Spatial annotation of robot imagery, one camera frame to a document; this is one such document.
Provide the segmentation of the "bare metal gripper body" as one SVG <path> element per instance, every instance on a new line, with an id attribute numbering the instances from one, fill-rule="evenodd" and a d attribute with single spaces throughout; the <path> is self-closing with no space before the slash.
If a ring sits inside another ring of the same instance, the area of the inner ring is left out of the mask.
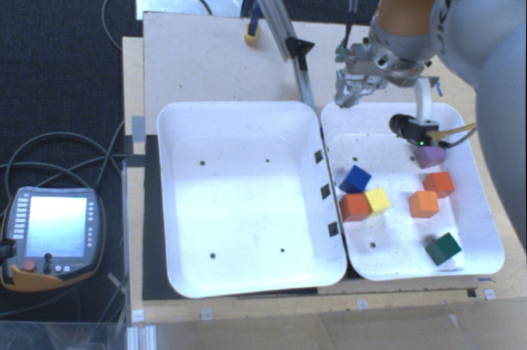
<path id="1" fill-rule="evenodd" d="M 430 59 L 408 60 L 392 53 L 378 43 L 352 44 L 345 53 L 345 78 L 371 85 L 384 82 L 399 87 L 411 87 L 425 68 L 431 65 Z"/>

